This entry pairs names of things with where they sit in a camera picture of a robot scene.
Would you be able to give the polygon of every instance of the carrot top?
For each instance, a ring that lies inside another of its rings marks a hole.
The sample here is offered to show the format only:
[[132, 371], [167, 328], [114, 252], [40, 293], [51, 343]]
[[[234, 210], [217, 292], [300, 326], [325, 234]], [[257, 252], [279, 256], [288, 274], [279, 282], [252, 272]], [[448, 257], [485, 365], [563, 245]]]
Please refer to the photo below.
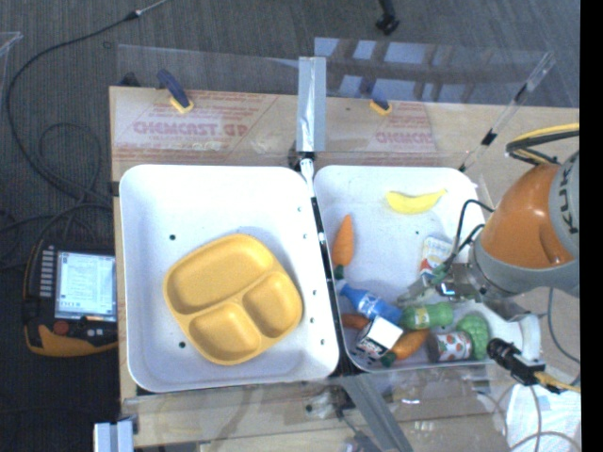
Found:
[[335, 266], [347, 266], [354, 254], [354, 231], [351, 225], [351, 216], [344, 216], [335, 236], [332, 258]]

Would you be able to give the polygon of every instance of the display screen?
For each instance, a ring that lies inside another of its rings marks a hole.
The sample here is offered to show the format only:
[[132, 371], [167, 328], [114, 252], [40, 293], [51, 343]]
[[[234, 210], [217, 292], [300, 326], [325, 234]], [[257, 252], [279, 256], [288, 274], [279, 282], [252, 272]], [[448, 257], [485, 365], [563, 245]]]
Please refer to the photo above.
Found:
[[115, 257], [70, 251], [57, 257], [55, 317], [116, 321]]

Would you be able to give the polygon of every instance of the orange plate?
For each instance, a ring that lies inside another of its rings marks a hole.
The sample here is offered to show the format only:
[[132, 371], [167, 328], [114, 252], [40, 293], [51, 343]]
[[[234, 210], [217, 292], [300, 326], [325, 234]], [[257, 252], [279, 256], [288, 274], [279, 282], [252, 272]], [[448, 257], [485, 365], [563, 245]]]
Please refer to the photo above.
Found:
[[213, 363], [259, 355], [302, 319], [302, 298], [272, 252], [248, 234], [229, 234], [168, 271], [163, 295], [185, 335]]

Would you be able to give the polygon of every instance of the button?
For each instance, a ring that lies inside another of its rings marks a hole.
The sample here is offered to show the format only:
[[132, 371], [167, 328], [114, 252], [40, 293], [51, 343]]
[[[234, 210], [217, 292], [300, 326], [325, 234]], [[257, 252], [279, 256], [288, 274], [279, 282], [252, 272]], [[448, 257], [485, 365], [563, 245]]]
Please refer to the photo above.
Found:
[[57, 335], [66, 335], [69, 331], [69, 323], [65, 320], [56, 321], [53, 325], [53, 332]]

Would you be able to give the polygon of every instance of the yellow banana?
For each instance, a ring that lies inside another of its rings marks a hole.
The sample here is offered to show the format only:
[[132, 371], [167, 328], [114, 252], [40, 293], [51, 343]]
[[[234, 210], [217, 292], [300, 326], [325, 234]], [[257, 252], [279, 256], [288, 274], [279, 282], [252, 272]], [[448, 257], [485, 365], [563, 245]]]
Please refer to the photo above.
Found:
[[408, 196], [401, 192], [389, 191], [385, 197], [394, 211], [405, 215], [416, 215], [432, 209], [445, 194], [446, 190], [442, 188], [439, 191], [420, 196]]

